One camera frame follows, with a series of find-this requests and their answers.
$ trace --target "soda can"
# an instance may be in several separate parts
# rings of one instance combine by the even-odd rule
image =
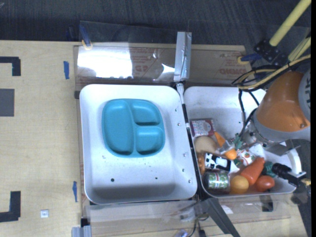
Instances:
[[[207,189],[227,189],[229,187],[229,177],[226,172],[205,173],[205,184]]]

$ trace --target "yellow tube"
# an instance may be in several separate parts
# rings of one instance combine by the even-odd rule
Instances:
[[[277,46],[279,42],[284,38],[287,32],[295,24],[295,22],[300,18],[304,11],[310,6],[312,0],[300,0],[299,3],[292,10],[290,15],[286,18],[283,24],[279,27],[277,32],[270,39],[269,43],[271,46]]]
[[[301,43],[288,55],[289,61],[298,59],[310,46],[312,37],[303,39]]]

